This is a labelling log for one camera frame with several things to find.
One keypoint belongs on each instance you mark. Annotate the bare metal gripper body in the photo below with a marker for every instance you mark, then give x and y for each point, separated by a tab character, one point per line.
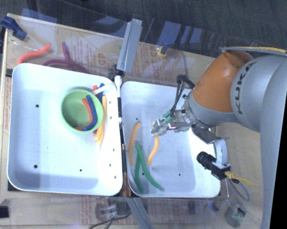
182	121

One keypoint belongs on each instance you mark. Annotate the black cylinder on white bracket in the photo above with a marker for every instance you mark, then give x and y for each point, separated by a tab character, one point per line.
212	162

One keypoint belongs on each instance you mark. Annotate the green bowl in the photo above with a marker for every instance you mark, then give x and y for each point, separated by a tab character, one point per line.
73	110

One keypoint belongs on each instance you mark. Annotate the brown cardboard board, red print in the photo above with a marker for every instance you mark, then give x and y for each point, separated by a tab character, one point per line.
49	209

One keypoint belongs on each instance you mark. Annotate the thin black and white rod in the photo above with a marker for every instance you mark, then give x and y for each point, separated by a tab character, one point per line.
119	111

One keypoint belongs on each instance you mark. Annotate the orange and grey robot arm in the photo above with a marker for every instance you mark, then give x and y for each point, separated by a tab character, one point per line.
256	94

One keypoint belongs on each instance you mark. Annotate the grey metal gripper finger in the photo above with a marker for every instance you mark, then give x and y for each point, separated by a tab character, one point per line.
165	129
156	127

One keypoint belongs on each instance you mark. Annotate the white plastic tray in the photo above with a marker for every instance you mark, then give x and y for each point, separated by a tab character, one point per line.
56	157
179	163

